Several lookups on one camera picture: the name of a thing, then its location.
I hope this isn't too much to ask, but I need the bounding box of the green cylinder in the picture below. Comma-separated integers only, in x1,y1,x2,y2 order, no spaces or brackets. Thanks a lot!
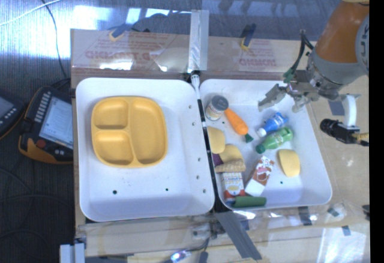
232,195,268,209

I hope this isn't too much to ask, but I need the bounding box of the red and white carton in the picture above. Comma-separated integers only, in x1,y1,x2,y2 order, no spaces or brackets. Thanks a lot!
221,171,247,205

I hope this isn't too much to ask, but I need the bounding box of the blue bottle white cap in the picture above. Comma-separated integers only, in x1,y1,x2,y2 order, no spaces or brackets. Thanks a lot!
256,112,290,138

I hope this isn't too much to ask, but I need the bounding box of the brown cardboard board red print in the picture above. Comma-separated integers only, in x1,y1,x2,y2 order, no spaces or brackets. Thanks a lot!
70,28,370,258

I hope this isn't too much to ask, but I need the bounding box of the black cylinder on white bracket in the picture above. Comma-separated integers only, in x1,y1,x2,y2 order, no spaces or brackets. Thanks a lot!
319,93,362,145

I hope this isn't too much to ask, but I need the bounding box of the small cream can grey lid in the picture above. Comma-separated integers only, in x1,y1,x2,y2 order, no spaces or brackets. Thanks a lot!
204,94,230,122

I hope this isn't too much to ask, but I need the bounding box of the orange carrot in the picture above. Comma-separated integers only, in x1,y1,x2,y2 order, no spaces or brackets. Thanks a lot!
224,107,254,144

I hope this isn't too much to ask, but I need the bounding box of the white plastic tray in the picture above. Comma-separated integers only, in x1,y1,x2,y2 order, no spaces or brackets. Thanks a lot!
199,78,334,212
74,76,216,223

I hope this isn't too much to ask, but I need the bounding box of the brown and white carton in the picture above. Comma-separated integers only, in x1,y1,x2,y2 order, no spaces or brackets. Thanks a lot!
244,155,275,198

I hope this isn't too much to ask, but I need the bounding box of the tan waffle biscuit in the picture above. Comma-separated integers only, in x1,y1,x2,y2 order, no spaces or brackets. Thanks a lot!
214,158,247,174

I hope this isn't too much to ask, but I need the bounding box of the green bottle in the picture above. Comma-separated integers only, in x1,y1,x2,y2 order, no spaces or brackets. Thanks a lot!
254,127,294,155

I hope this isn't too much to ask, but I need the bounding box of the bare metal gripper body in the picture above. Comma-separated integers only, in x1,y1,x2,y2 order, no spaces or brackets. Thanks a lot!
285,70,342,103

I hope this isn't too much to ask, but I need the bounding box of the yellow divided plate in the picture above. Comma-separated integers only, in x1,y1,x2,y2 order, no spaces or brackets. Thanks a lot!
90,95,168,169

